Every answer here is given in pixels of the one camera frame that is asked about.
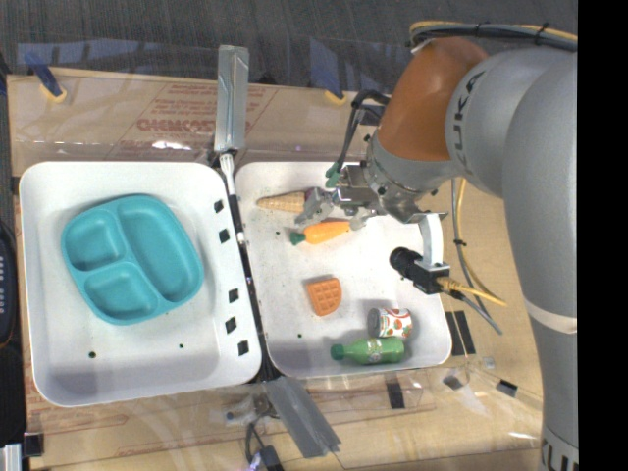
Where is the blue divided plate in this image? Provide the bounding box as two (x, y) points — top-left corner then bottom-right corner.
(60, 193), (205, 327)

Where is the beige ice cream cone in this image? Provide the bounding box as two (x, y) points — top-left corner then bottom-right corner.
(255, 189), (308, 214)

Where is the black cylinder on white bracket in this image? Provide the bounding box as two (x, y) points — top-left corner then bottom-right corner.
(389, 211), (451, 296)

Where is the white can with red print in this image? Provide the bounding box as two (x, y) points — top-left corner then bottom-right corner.
(367, 306), (413, 340)

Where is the orange carrot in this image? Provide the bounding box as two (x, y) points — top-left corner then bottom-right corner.
(288, 219), (353, 247)

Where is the orange waffle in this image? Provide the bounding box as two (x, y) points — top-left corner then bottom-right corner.
(306, 276), (342, 318)

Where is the black block with thin wires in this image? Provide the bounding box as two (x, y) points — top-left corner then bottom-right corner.
(258, 445), (286, 471)

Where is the brown cardboard board red print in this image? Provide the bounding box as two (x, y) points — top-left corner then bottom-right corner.
(5, 66), (546, 471)

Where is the white plastic tray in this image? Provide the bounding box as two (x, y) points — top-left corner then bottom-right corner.
(18, 160), (263, 408)
(234, 160), (453, 380)

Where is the green bottle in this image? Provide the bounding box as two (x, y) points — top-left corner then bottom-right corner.
(330, 337), (407, 366)

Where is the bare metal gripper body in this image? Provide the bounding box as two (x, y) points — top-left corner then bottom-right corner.
(334, 162), (434, 224)

